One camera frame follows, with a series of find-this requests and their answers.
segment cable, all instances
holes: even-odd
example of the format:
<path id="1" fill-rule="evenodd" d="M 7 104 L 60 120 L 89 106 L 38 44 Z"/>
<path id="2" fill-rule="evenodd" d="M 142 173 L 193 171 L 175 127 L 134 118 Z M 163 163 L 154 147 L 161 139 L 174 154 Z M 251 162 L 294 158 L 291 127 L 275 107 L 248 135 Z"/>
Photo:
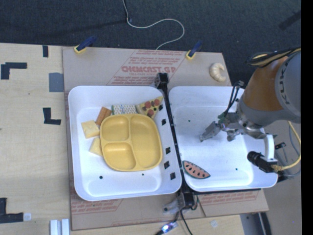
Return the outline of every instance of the cable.
<path id="1" fill-rule="evenodd" d="M 300 152 L 298 151 L 297 147 L 295 147 L 294 145 L 294 142 L 293 142 L 293 139 L 292 139 L 292 129 L 291 127 L 289 126 L 289 139 L 290 139 L 290 142 L 294 148 L 294 150 L 296 151 L 296 153 L 298 154 L 298 156 L 300 155 Z"/>
<path id="2" fill-rule="evenodd" d="M 221 117 L 225 117 L 229 111 L 229 109 L 231 108 L 231 106 L 234 104 L 234 102 L 237 99 L 237 94 L 239 89 L 244 85 L 244 83 L 242 81 L 237 81 L 234 85 L 233 85 L 233 89 L 231 91 L 231 95 L 230 95 L 230 99 L 229 99 L 229 103 L 227 106 L 227 109 L 219 116 L 219 118 Z"/>
<path id="3" fill-rule="evenodd" d="M 288 163 L 288 162 L 283 162 L 283 158 L 282 158 L 282 155 L 280 153 L 277 152 L 275 155 L 277 157 L 277 160 L 281 161 L 282 166 L 285 166 Z M 282 173 L 281 176 L 283 176 L 285 178 L 292 178 L 292 177 L 298 176 L 301 173 L 301 163 L 300 163 L 300 168 L 299 168 L 299 170 L 297 172 L 295 172 L 295 173 L 287 173 L 287 171 L 288 170 L 285 170 L 283 172 L 280 171 Z"/>
<path id="4" fill-rule="evenodd" d="M 190 231 L 190 229 L 189 229 L 189 227 L 188 227 L 188 225 L 187 225 L 187 223 L 186 223 L 186 220 L 185 220 L 185 218 L 184 218 L 184 216 L 183 216 L 183 214 L 182 214 L 182 210 L 180 210 L 180 215 L 181 215 L 182 220 L 183 220 L 184 223 L 185 223 L 185 226 L 186 226 L 188 232 L 190 233 L 190 235 L 192 235 L 192 232 Z"/>
<path id="5" fill-rule="evenodd" d="M 277 171 L 282 171 L 282 170 L 287 170 L 287 169 L 289 169 L 289 168 L 292 168 L 292 167 L 294 167 L 295 165 L 297 165 L 297 164 L 301 161 L 301 139 L 300 139 L 298 133 L 295 131 L 295 129 L 294 129 L 292 123 L 291 123 L 290 121 L 288 121 L 288 124 L 289 124 L 289 127 L 291 128 L 291 130 L 293 131 L 294 135 L 296 136 L 296 138 L 297 138 L 297 140 L 298 140 L 298 142 L 299 142 L 299 145 L 300 145 L 299 157 L 298 157 L 298 159 L 297 159 L 294 163 L 292 163 L 292 164 L 290 164 L 290 165 L 280 166 L 280 165 L 275 165 L 275 164 L 273 164 L 271 167 L 272 167 L 276 172 L 277 172 Z"/>
<path id="6" fill-rule="evenodd" d="M 195 205 L 195 207 L 192 207 L 191 210 L 195 211 L 198 207 L 199 202 L 200 202 L 199 197 L 197 196 L 196 205 Z"/>
<path id="7" fill-rule="evenodd" d="M 130 21 L 129 21 L 129 15 L 128 15 L 128 10 L 127 10 L 126 4 L 125 4 L 125 0 L 122 0 L 122 1 L 123 1 L 123 6 L 124 6 L 124 9 L 125 9 L 125 12 L 126 12 L 126 21 L 127 21 L 127 24 L 128 24 L 129 26 L 133 27 L 133 28 L 136 28 L 136 29 L 147 29 L 147 28 L 150 28 L 150 27 L 152 27 L 152 26 L 154 26 L 154 25 L 156 25 L 156 24 L 158 24 L 158 23 L 161 23 L 161 22 L 163 22 L 163 21 L 174 21 L 174 22 L 177 22 L 177 23 L 181 26 L 181 28 L 182 28 L 182 34 L 181 34 L 180 37 L 178 37 L 178 38 L 176 38 L 176 39 L 174 39 L 174 40 L 167 41 L 167 42 L 165 42 L 165 43 L 159 45 L 156 49 L 159 49 L 159 48 L 162 47 L 163 45 L 166 45 L 166 44 L 169 44 L 169 43 L 178 41 L 179 39 L 181 39 L 181 38 L 184 36 L 184 34 L 185 34 L 184 25 L 183 25 L 180 21 L 178 21 L 178 20 L 176 20 L 176 19 L 172 19 L 172 18 L 162 19 L 162 20 L 159 20 L 159 21 L 157 21 L 157 22 L 155 22 L 155 23 L 153 23 L 153 24 L 151 24 L 151 25 L 148 25 L 148 26 L 135 26 L 135 25 L 131 24 Z"/>
<path id="8" fill-rule="evenodd" d="M 288 157 L 287 157 L 287 154 L 286 154 L 286 151 L 285 151 L 285 149 L 283 148 L 283 153 L 284 153 L 284 156 L 285 156 L 285 160 L 286 160 L 286 162 L 288 163 L 289 161 L 288 161 Z"/>
<path id="9" fill-rule="evenodd" d="M 179 217 L 179 211 L 175 214 L 174 220 L 172 222 L 164 225 L 162 227 L 162 229 L 156 233 L 156 235 L 162 235 L 162 234 L 168 233 L 173 228 L 177 227 L 178 224 L 176 223 L 176 221 L 178 220 L 178 217 Z"/>

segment metal bracket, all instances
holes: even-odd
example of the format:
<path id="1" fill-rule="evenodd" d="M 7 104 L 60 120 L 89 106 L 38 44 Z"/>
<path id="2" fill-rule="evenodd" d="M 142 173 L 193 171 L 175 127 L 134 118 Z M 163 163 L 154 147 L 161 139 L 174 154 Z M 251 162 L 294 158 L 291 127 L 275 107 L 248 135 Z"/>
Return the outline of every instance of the metal bracket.
<path id="1" fill-rule="evenodd" d="M 273 135 L 267 134 L 264 138 L 265 142 L 265 154 L 264 158 L 267 162 L 277 162 L 277 160 L 274 158 L 275 153 L 275 146 L 272 145 L 274 143 L 274 137 Z"/>
<path id="2" fill-rule="evenodd" d="M 171 203 L 163 205 L 163 214 L 174 215 L 186 206 L 183 194 L 180 194 Z"/>
<path id="3" fill-rule="evenodd" d="M 69 220 L 50 220 L 49 235 L 69 235 Z"/>

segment yellow wire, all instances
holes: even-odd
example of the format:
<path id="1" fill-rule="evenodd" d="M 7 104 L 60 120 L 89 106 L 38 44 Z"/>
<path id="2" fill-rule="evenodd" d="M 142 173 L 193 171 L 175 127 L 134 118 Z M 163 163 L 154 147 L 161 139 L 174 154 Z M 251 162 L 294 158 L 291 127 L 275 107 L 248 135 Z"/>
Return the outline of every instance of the yellow wire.
<path id="1" fill-rule="evenodd" d="M 299 145 L 300 145 L 300 155 L 299 155 L 298 159 L 297 159 L 294 163 L 292 163 L 292 164 L 290 164 L 290 165 L 280 166 L 280 165 L 275 165 L 275 164 L 273 164 L 271 167 L 272 167 L 276 172 L 277 172 L 277 171 L 281 171 L 281 170 L 286 170 L 286 169 L 292 168 L 292 167 L 294 167 L 295 165 L 297 165 L 297 164 L 301 161 L 301 139 L 300 139 L 298 133 L 295 131 L 294 126 L 292 125 L 292 123 L 291 123 L 290 121 L 288 121 L 288 124 L 289 124 L 290 128 L 292 129 L 293 133 L 295 134 L 295 136 L 296 136 L 296 138 L 297 138 L 297 140 L 298 140 L 298 142 L 299 142 Z"/>

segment white cable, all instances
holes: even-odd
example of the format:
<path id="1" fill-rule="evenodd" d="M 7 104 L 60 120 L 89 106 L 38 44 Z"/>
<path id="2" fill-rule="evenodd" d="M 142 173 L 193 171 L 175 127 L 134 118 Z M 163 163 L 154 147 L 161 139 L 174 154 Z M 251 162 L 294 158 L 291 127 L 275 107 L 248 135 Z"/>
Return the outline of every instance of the white cable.
<path id="1" fill-rule="evenodd" d="M 163 21 L 174 21 L 174 22 L 177 22 L 177 23 L 181 26 L 181 28 L 182 28 L 182 34 L 181 34 L 180 37 L 178 37 L 178 38 L 176 38 L 176 39 L 174 39 L 174 40 L 167 41 L 167 42 L 165 42 L 165 43 L 159 45 L 156 49 L 159 49 L 159 48 L 160 48 L 161 46 L 163 46 L 163 45 L 166 45 L 166 44 L 175 42 L 175 41 L 181 39 L 181 38 L 184 36 L 184 34 L 185 34 L 185 28 L 184 28 L 184 26 L 182 25 L 182 23 L 181 23 L 180 21 L 178 21 L 178 20 L 176 20 L 176 19 L 172 19 L 172 18 L 162 19 L 162 20 L 159 20 L 159 21 L 157 21 L 157 22 L 155 22 L 155 23 L 153 23 L 153 24 L 151 24 L 151 25 L 148 25 L 148 26 L 142 26 L 142 27 L 140 27 L 140 26 L 132 25 L 132 24 L 129 22 L 128 10 L 127 10 L 127 8 L 126 8 L 125 1 L 124 1 L 124 0 L 122 0 L 122 1 L 123 1 L 124 9 L 125 9 L 125 12 L 126 12 L 127 24 L 128 24 L 129 26 L 133 27 L 133 28 L 136 28 L 136 29 L 147 29 L 147 28 L 150 28 L 150 27 L 152 27 L 152 26 L 154 26 L 154 25 L 156 25 L 156 24 L 158 24 L 158 23 L 160 23 L 160 22 L 163 22 Z"/>

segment yellow divided plate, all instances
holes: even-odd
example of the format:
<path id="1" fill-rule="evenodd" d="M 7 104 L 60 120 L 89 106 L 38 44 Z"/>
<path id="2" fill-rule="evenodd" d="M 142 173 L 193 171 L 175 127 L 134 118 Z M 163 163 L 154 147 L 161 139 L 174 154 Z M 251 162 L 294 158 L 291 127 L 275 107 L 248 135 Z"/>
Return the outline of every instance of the yellow divided plate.
<path id="1" fill-rule="evenodd" d="M 105 118 L 100 140 L 107 165 L 119 171 L 148 170 L 162 160 L 161 139 L 155 122 L 142 114 Z"/>

